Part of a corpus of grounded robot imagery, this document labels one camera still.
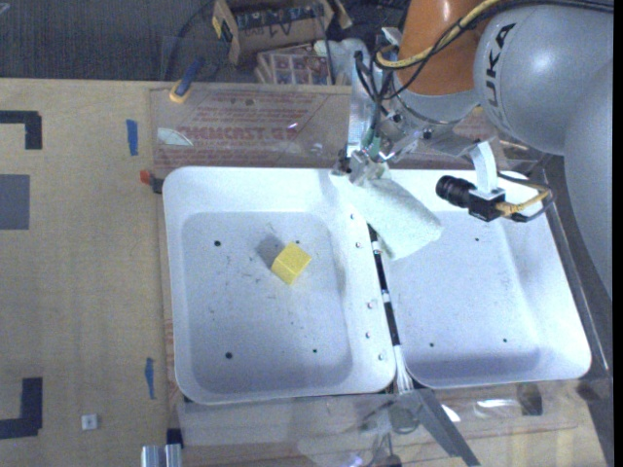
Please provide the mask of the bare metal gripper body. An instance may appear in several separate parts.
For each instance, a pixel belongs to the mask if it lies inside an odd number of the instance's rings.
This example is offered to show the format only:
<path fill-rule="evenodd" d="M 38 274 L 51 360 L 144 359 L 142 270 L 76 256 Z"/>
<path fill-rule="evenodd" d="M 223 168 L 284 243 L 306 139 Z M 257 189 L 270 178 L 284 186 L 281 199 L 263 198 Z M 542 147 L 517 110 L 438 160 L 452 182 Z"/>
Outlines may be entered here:
<path fill-rule="evenodd" d="M 388 163 L 417 146 L 421 130 L 392 119 L 373 126 L 370 121 L 350 122 L 345 148 L 339 152 L 337 175 L 352 184 L 388 176 Z"/>

